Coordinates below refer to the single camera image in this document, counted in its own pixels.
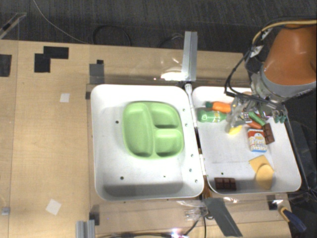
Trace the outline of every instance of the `white wire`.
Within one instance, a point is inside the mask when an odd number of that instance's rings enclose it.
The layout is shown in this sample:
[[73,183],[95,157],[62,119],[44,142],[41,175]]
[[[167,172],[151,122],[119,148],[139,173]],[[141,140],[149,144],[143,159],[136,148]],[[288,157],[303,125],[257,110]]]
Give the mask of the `white wire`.
[[50,22],[50,21],[45,17],[45,15],[42,13],[41,9],[39,8],[39,6],[38,6],[38,4],[36,3],[35,0],[33,0],[33,3],[35,4],[37,10],[40,12],[41,16],[42,16],[50,25],[52,25],[53,27],[55,27],[57,30],[59,30],[59,31],[62,32],[63,34],[69,36],[70,38],[72,38],[72,39],[74,39],[74,40],[76,40],[76,41],[78,41],[78,42],[80,42],[80,43],[89,44],[89,43],[87,43],[87,42],[83,42],[83,41],[81,41],[81,40],[79,40],[79,39],[77,39],[77,38],[71,36],[70,34],[66,33],[64,30],[60,29],[58,26],[54,25],[52,22]]

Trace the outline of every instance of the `brown chocolate bar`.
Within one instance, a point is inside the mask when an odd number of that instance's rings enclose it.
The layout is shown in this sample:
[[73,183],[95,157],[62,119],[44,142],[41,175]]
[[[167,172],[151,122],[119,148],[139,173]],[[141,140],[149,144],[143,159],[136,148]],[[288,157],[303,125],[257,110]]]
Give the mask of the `brown chocolate bar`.
[[235,178],[214,178],[216,190],[237,190]]
[[265,137],[265,143],[268,145],[275,141],[273,132],[271,129],[271,125],[269,123],[266,123],[263,127],[264,137]]

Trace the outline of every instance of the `metal bracket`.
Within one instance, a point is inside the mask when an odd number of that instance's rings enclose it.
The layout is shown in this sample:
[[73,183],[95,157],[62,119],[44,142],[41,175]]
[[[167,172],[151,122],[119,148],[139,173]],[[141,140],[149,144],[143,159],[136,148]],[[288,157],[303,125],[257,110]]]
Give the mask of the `metal bracket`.
[[197,69],[197,32],[185,32],[182,74],[184,81],[196,81]]
[[76,222],[76,238],[95,238],[95,220]]
[[26,13],[16,13],[5,25],[0,29],[0,40],[3,39],[4,36],[7,35],[8,32],[11,31],[18,23],[20,23],[21,19],[26,16]]

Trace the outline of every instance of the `box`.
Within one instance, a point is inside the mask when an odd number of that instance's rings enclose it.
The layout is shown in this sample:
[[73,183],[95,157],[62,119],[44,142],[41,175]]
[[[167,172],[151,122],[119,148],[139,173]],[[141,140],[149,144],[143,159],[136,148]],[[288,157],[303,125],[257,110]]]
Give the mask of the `box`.
[[[195,108],[206,101],[231,102],[222,87],[198,87],[192,94]],[[127,105],[134,102],[158,102],[173,106],[182,124],[184,146],[168,158],[136,158],[125,147],[122,118]],[[249,160],[260,155],[248,147],[247,127],[229,135],[219,123],[198,122],[203,162],[201,162],[194,120],[186,92],[174,86],[99,85],[91,93],[95,187],[104,200],[193,198],[202,193],[203,174],[215,189],[214,178],[235,178],[235,191],[221,194],[274,193],[297,190],[301,177],[283,124],[269,120],[275,142],[267,146],[265,156],[274,169],[271,190],[261,189]]]

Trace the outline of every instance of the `yellow cable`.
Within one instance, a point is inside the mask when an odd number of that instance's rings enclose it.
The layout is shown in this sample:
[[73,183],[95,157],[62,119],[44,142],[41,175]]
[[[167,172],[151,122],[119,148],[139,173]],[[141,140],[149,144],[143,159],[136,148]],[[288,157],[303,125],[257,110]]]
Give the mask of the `yellow cable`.
[[281,22],[277,22],[271,25],[266,26],[265,28],[263,28],[261,31],[259,31],[255,37],[252,40],[252,44],[254,44],[257,40],[257,38],[260,36],[260,34],[264,31],[266,31],[269,28],[272,27],[276,27],[276,26],[281,26],[281,25],[287,25],[287,24],[294,24],[294,25],[314,25],[317,24],[317,20],[302,20],[302,21],[281,21]]

